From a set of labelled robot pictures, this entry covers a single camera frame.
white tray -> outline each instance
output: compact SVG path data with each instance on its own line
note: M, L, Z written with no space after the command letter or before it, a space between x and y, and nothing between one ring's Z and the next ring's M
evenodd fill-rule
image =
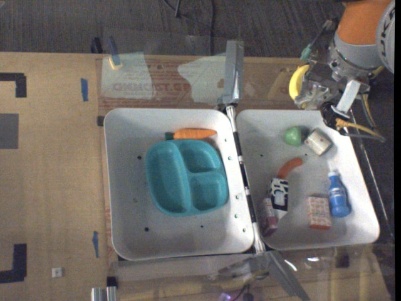
M328 248L373 243L378 238L380 227L351 140L326 127L318 111L245 110L239 113L236 122L256 204L286 161L294 157L304 160L288 176L289 210L278 223L276 232L264 238L268 246L275 250ZM319 128L334 146L318 156L306 145L294 147L284 143L284 131L297 125L310 130ZM345 218L332 217L330 230L311 229L307 199L315 193L327 193L327 174L331 169L340 172L352 211Z
M217 110L118 108L105 117L112 242L127 260L242 253L254 241L229 119ZM181 128L210 137L226 170L229 201L210 213L169 216L154 205L145 173L147 150Z

green ball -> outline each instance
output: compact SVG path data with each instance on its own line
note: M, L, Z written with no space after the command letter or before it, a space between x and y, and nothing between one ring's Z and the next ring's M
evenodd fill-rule
M302 145L302 128L299 126L296 126L296 127L287 129L284 134L284 141L288 145L301 146Z

carrot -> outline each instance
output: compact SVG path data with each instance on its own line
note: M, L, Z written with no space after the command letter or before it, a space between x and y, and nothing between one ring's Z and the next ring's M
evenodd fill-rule
M176 131L174 134L165 134L166 139L203 139L217 133L212 129L184 128Z
M291 172L295 167L298 167L302 164L303 164L303 161L299 157L291 159L290 161L285 163L281 167L281 169L278 171L277 178L286 179L289 172Z

teal tray compartment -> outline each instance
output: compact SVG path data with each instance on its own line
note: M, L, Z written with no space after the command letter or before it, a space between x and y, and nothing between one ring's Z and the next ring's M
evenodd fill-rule
M224 165L203 140L165 140L147 152L146 175L154 204L171 216L211 212L225 205L228 184Z

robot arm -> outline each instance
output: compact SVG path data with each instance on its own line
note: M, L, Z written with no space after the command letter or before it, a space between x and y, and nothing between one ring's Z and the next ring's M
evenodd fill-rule
M394 73L395 0L337 0L346 5L340 22L328 20L304 50L290 81L299 108L320 110L325 124L343 135L352 126L348 111L355 99L367 113L370 79L386 68ZM384 141L371 115L367 137Z

